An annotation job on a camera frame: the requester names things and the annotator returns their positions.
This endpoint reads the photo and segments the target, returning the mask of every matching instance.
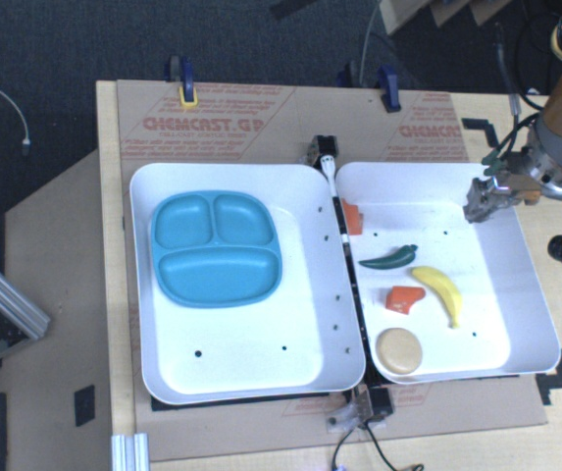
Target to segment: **yellow toy banana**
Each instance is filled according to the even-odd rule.
[[[411,274],[418,281],[435,290],[446,305],[448,314],[450,314],[450,327],[459,328],[459,315],[463,298],[450,278],[433,267],[416,267],[411,271]]]

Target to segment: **white tray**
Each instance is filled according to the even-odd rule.
[[[513,208],[481,224],[462,211],[478,164],[350,163],[336,177],[339,195],[364,215],[361,235],[350,237],[366,331],[379,372],[412,384],[464,378],[518,375],[554,368],[560,358],[555,329]],[[406,267],[378,271],[360,260],[416,244]],[[393,286],[421,287],[411,268],[441,270],[463,294],[461,326],[449,327],[438,296],[427,295],[408,315],[384,308]],[[400,375],[376,355],[384,330],[412,332],[423,350],[421,365]]]
[[[150,227],[166,198],[196,190],[247,193],[269,210],[282,276],[263,301],[191,308],[160,289]],[[324,177],[301,165],[150,164],[130,184],[142,373],[161,401],[189,404],[355,386],[365,353]]]

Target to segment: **black floor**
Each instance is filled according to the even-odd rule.
[[[163,79],[172,54],[191,58],[198,81],[335,85],[358,62],[376,0],[0,0],[0,216],[96,148],[95,82]],[[522,87],[548,93],[562,66],[548,37],[562,0],[514,0],[484,26],[468,9],[442,28],[426,9],[393,36],[377,20],[366,83],[384,63],[400,87],[505,92],[493,43],[505,33]]]

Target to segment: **orange object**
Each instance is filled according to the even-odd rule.
[[[341,207],[343,208],[343,216],[346,219],[346,228],[350,236],[360,236],[363,232],[363,215],[359,213],[359,206],[348,204],[341,199]]]
[[[426,295],[424,288],[393,287],[385,300],[385,308],[401,314],[409,314],[411,306]]]

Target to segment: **green toy vegetable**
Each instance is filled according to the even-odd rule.
[[[359,265],[377,270],[397,269],[414,261],[416,249],[418,249],[416,244],[405,244],[390,255],[373,258],[372,260],[362,260],[359,262]]]

